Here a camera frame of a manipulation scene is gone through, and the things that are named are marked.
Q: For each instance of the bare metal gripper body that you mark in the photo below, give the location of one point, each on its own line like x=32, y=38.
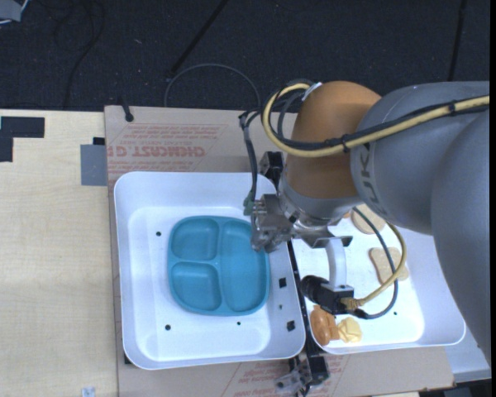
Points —
x=270, y=223

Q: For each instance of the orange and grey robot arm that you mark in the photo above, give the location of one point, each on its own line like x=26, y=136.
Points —
x=421, y=159

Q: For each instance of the thin black rod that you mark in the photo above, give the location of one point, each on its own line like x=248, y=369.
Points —
x=301, y=304

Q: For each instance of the blue divided plate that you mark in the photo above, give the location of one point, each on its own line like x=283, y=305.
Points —
x=198, y=279

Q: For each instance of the tan round toy biscuit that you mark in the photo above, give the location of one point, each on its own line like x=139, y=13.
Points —
x=365, y=223

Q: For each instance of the orange toy bread roll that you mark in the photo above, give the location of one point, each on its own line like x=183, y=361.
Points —
x=323, y=325

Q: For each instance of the tan toy bread slice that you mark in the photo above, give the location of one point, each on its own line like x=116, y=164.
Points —
x=386, y=265

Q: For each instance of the brown cardboard board red print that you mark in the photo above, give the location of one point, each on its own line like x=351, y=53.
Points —
x=165, y=151

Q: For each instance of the white plastic tray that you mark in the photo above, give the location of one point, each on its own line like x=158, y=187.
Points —
x=421, y=304
x=149, y=263

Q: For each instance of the yellow toy pastry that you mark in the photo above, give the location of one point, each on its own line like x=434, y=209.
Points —
x=350, y=330

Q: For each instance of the black cylinder on white bracket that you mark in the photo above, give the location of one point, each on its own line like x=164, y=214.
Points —
x=338, y=269

